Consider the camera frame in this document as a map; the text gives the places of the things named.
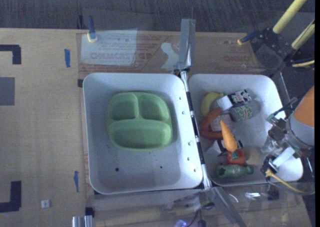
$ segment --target small can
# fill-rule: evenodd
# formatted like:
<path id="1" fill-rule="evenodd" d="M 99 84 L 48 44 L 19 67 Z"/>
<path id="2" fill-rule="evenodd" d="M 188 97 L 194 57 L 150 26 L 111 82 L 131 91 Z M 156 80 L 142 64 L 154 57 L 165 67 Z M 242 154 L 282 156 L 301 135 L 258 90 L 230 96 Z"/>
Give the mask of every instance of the small can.
<path id="1" fill-rule="evenodd" d="M 254 116 L 254 109 L 250 104 L 245 103 L 240 106 L 232 107 L 229 114 L 234 122 L 245 121 Z"/>
<path id="2" fill-rule="evenodd" d="M 223 110 L 226 111 L 231 107 L 236 107 L 242 104 L 246 104 L 252 100 L 250 94 L 246 89 L 237 91 L 228 95 L 225 95 L 216 100 L 217 105 Z"/>

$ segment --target toy carrot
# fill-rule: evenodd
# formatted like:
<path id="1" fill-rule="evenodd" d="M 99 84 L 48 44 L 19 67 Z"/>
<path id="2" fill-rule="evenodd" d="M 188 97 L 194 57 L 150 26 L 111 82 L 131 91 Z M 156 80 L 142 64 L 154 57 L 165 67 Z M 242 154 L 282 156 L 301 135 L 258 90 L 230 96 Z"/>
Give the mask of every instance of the toy carrot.
<path id="1" fill-rule="evenodd" d="M 234 152 L 238 148 L 238 144 L 230 129 L 223 120 L 220 120 L 221 132 L 224 141 L 224 146 L 227 151 Z"/>

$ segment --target yellow banana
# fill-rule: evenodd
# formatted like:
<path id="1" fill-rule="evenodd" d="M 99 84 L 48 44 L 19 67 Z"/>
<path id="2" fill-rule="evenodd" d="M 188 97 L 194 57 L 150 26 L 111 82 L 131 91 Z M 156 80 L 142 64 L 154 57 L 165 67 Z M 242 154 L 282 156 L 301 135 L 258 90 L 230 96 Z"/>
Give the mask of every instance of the yellow banana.
<path id="1" fill-rule="evenodd" d="M 211 105 L 212 103 L 218 99 L 223 97 L 224 94 L 223 93 L 218 93 L 218 92 L 210 92 L 208 93 L 201 101 L 200 104 L 200 112 L 203 116 L 207 116 L 208 113 L 211 110 Z"/>

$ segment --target white tray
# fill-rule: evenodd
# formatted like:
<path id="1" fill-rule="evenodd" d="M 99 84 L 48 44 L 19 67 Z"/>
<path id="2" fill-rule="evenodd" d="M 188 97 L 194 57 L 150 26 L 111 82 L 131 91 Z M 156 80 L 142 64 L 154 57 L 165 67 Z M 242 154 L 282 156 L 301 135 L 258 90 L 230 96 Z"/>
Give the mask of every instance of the white tray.
<path id="1" fill-rule="evenodd" d="M 212 91 L 230 94 L 243 89 L 248 89 L 251 96 L 261 106 L 258 114 L 245 121 L 234 123 L 236 140 L 240 140 L 244 147 L 260 148 L 266 141 L 268 130 L 272 127 L 266 118 L 282 107 L 278 90 L 274 82 L 264 75 L 243 74 L 195 74 L 188 81 L 189 90 L 195 117 L 198 124 L 203 119 L 200 114 L 200 104 L 204 96 Z M 284 118 L 280 112 L 277 118 Z M 219 156 L 219 147 L 215 143 L 204 153 L 206 169 L 210 179 L 219 186 L 254 185 L 266 183 L 264 175 L 260 172 L 262 162 L 254 166 L 254 173 L 237 178 L 220 179 L 215 176 L 215 168 L 220 163 L 225 163 L 226 157 Z M 281 165 L 277 176 L 285 181 L 297 181 L 303 175 L 301 160 L 293 156 Z"/>
<path id="2" fill-rule="evenodd" d="M 117 93 L 132 91 L 154 93 L 168 104 L 173 138 L 165 148 L 132 151 L 110 141 L 108 102 Z M 181 79 L 172 74 L 92 73 L 83 81 L 83 93 L 94 190 L 118 194 L 190 189 L 201 183 L 203 173 Z"/>

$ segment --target green divided plate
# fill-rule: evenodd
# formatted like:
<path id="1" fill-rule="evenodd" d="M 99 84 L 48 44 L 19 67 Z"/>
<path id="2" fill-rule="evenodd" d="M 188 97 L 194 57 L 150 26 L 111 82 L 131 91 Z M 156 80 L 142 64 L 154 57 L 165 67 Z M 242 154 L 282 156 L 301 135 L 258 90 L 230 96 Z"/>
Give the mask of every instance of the green divided plate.
<path id="1" fill-rule="evenodd" d="M 161 149 L 172 139 L 168 105 L 159 96 L 146 92 L 122 92 L 107 106 L 110 140 L 131 150 Z"/>

